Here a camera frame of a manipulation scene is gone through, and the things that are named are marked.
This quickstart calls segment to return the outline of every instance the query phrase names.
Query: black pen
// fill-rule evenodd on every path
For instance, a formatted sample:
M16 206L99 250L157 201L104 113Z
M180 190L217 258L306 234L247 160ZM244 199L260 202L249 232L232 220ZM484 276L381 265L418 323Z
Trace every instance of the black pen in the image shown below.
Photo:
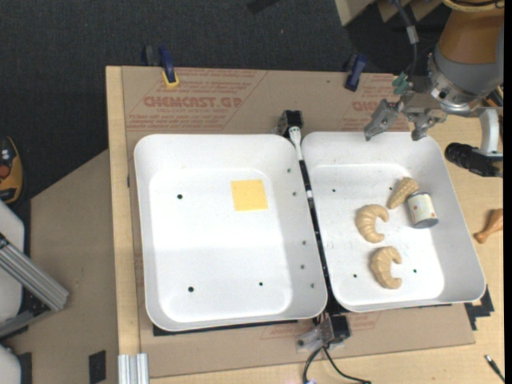
M500 377L500 379L503 380L503 382L505 382L505 377L503 377L502 372L499 370L498 366L496 366L494 360L489 355L486 356L486 360L489 363L490 367L494 370L494 372Z

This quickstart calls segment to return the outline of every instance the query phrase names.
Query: blue clamp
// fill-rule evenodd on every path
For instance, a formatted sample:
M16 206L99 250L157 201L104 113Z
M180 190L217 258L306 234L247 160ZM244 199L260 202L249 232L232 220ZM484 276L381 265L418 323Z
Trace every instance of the blue clamp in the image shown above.
M359 77L368 63L368 58L364 54L352 54L348 62L349 75L345 81L345 88L351 91L356 91L359 84Z
M158 48L160 54L160 62L163 68L162 76L167 84L167 87L174 88L179 84L178 75L174 71L173 59L170 52L164 46Z

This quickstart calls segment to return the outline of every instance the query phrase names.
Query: can label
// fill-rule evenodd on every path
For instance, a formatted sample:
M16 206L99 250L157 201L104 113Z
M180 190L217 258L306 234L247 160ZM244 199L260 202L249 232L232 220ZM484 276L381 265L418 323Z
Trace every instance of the can label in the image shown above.
M434 210L432 198L427 192L412 194L407 199L410 217L413 220L413 227L423 229L431 227L439 222Z

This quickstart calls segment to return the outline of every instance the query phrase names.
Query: black fabric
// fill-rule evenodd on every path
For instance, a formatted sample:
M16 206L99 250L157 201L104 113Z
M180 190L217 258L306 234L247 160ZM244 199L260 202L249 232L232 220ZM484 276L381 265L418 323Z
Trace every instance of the black fabric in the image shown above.
M108 147L105 66L140 65L145 44L176 66L400 71L406 34L375 5L348 27L334 0L0 0L0 132L22 156L33 197Z

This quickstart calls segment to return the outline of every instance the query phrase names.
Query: wooden table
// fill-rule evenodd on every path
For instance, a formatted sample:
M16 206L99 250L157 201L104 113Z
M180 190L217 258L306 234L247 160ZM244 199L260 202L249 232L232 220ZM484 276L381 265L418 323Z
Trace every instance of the wooden table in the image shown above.
M107 106L110 139L110 174L114 219L114 257L120 354L141 351L131 233L130 195L126 184L128 157L123 107L122 68L106 68ZM481 128L477 119L448 118L429 131L442 149L451 142L479 146ZM503 181L480 178L454 165L448 166L462 212L470 232L483 229L489 212L502 207ZM484 245L474 240L487 285L494 303L491 317L477 320L476 344L434 350L344 358L340 368L347 374L378 383L500 382L484 359L489 354L504 373L504 297L502 232L493 234ZM152 379L155 383L300 383L303 364L268 366L217 373ZM310 376L320 383L345 382L328 362L316 362Z

